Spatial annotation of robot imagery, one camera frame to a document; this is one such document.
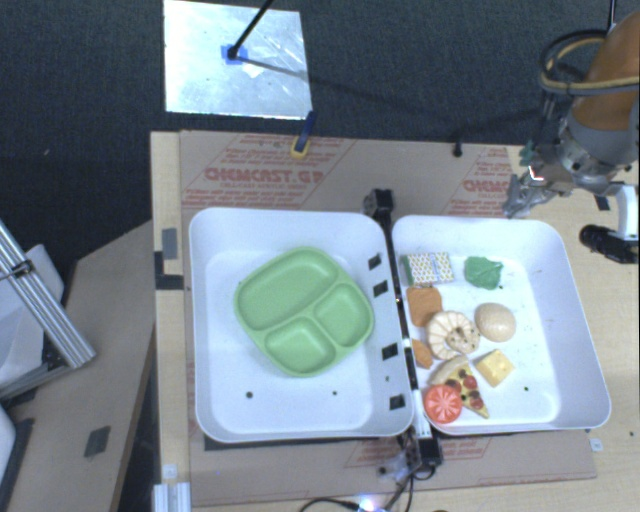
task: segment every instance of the black rod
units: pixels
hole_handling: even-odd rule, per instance
[[[238,39],[236,44],[234,44],[231,48],[229,48],[229,50],[227,51],[227,57],[230,60],[235,60],[238,57],[238,51],[240,50],[240,47],[242,46],[242,43],[244,43],[245,39],[247,37],[249,37],[249,34],[251,34],[251,31],[255,28],[255,26],[258,24],[258,22],[260,21],[262,16],[264,16],[264,13],[267,12],[267,9],[269,9],[269,7],[271,7],[271,4],[274,1],[275,0],[267,0],[262,5],[262,7],[260,7],[260,10],[258,11],[258,14],[256,14],[255,17],[251,20],[251,23],[249,23],[249,26],[242,33],[242,35],[240,36],[240,38]]]

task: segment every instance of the white round pastry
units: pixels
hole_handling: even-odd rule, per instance
[[[516,332],[516,317],[502,304],[481,304],[476,309],[474,319],[480,334],[491,341],[508,341]]]

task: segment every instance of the silver panel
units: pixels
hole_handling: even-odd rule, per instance
[[[165,86],[169,112],[304,119],[311,106],[297,12],[268,10],[226,59],[258,9],[165,0]]]

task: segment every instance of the white tray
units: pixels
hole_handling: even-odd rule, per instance
[[[189,229],[196,417],[221,442],[392,436],[414,416],[384,235],[355,213],[212,208]],[[326,252],[371,302],[374,328],[353,353],[314,377],[279,370],[233,311],[238,283],[296,247]],[[369,269],[369,260],[381,264]],[[386,281],[389,291],[374,297]],[[396,356],[382,349],[395,345]]]
[[[496,388],[475,371],[490,418],[465,409],[455,422],[438,426],[441,431],[563,430],[595,428],[607,421],[611,402],[564,244],[553,228],[534,220],[408,216],[395,224],[393,240],[398,255],[449,253],[456,279],[436,285],[445,310],[473,319],[478,305],[498,302],[516,317],[511,340],[495,343],[483,337],[469,356],[473,362],[499,348],[516,367]],[[501,261],[500,288],[485,290],[466,282],[468,256]],[[406,295],[405,310],[410,334],[424,340],[424,329],[411,324]],[[430,371],[418,369],[421,387]]]
[[[212,208],[194,217],[189,236],[196,416],[208,436],[229,443],[393,436],[409,426],[414,414],[426,417],[422,408],[414,410],[384,234],[372,219],[355,213]],[[438,285],[446,309],[473,318],[477,305],[501,302],[518,323],[512,340],[498,344],[483,338],[471,355],[474,361],[500,348],[516,366],[495,389],[478,378],[490,419],[465,410],[440,430],[473,435],[594,428],[606,422],[609,396],[555,230],[528,220],[409,216],[396,223],[393,239],[398,259],[410,253],[449,253],[456,280]],[[369,298],[375,317],[374,331],[362,346],[311,378],[291,377],[276,368],[233,311],[242,279],[300,246],[333,257]],[[369,270],[374,256],[381,264]],[[503,262],[502,289],[467,283],[463,265],[468,256]],[[389,292],[374,297],[373,287],[384,281]],[[408,312],[407,319],[411,336],[424,339],[424,330],[411,324]],[[394,344],[400,357],[384,359],[382,350]],[[428,375],[418,369],[421,387]],[[397,407],[398,397],[402,407]]]

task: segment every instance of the pie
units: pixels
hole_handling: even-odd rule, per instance
[[[431,385],[445,384],[451,386],[460,393],[462,405],[479,414],[483,418],[489,418],[489,411],[484,404],[478,381],[471,372],[469,360],[460,355],[446,361],[432,375]]]

